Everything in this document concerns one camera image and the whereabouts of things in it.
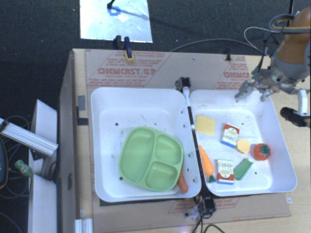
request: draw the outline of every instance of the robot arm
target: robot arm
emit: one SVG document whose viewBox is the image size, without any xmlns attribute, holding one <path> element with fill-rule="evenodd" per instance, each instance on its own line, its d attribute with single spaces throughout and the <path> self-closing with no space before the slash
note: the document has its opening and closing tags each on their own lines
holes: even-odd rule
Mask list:
<svg viewBox="0 0 311 233">
<path fill-rule="evenodd" d="M 291 21 L 289 27 L 281 27 L 280 21 Z M 270 66 L 261 69 L 259 65 L 253 72 L 254 82 L 245 81 L 235 95 L 236 102 L 247 97 L 254 89 L 262 93 L 261 101 L 265 101 L 271 94 L 284 91 L 287 94 L 296 94 L 299 109 L 295 111 L 284 108 L 281 115 L 299 127 L 310 127 L 310 115 L 306 115 L 306 94 L 310 90 L 296 89 L 296 84 L 310 75 L 310 24 L 311 7 L 304 9 L 295 17 L 279 15 L 270 21 L 270 29 L 284 33 Z"/>
</svg>

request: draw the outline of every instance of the red tomato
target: red tomato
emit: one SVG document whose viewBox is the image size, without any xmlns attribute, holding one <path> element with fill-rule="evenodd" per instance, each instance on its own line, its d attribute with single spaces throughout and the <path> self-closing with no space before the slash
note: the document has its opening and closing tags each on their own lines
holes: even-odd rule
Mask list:
<svg viewBox="0 0 311 233">
<path fill-rule="evenodd" d="M 267 144 L 259 143 L 254 147 L 253 155 L 256 160 L 264 161 L 271 155 L 270 148 Z"/>
</svg>

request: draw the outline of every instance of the yellow square block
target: yellow square block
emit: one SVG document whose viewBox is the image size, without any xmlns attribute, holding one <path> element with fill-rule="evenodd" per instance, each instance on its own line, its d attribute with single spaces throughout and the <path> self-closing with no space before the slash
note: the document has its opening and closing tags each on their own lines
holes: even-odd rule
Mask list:
<svg viewBox="0 0 311 233">
<path fill-rule="evenodd" d="M 214 135 L 215 132 L 215 119 L 197 115 L 195 121 L 195 130 L 198 133 Z"/>
</svg>

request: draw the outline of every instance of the cardboard box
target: cardboard box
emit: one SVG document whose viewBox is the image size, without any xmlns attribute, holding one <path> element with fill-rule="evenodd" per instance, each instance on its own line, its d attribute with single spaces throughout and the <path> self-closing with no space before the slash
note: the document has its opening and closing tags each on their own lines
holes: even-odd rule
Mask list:
<svg viewBox="0 0 311 233">
<path fill-rule="evenodd" d="M 95 233 L 194 225 L 185 212 L 193 199 L 107 203 L 94 191 L 94 156 L 90 111 L 91 93 L 98 87 L 173 88 L 190 77 L 192 90 L 238 89 L 250 79 L 246 57 L 197 53 L 134 52 L 127 62 L 123 51 L 73 50 L 60 97 L 60 177 L 63 232 L 74 232 L 74 219 L 93 218 Z M 228 222 L 290 216 L 284 193 L 216 198 L 216 212 L 207 222 Z"/>
</svg>

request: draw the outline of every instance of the orange carrot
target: orange carrot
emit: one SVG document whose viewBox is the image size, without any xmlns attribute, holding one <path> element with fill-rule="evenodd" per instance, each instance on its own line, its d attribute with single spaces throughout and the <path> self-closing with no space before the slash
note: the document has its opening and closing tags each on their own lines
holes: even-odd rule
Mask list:
<svg viewBox="0 0 311 233">
<path fill-rule="evenodd" d="M 210 161 L 208 155 L 204 151 L 204 149 L 199 145 L 199 150 L 201 154 L 201 159 L 202 159 L 202 165 L 203 165 L 203 170 L 205 175 L 211 176 L 214 173 L 214 166 L 212 162 Z"/>
<path fill-rule="evenodd" d="M 180 170 L 180 174 L 179 174 L 179 178 L 177 180 L 177 184 L 181 190 L 182 193 L 186 193 L 188 192 L 188 186 L 185 182 L 185 178 L 184 178 L 184 174 L 183 174 L 183 170 Z"/>
</svg>

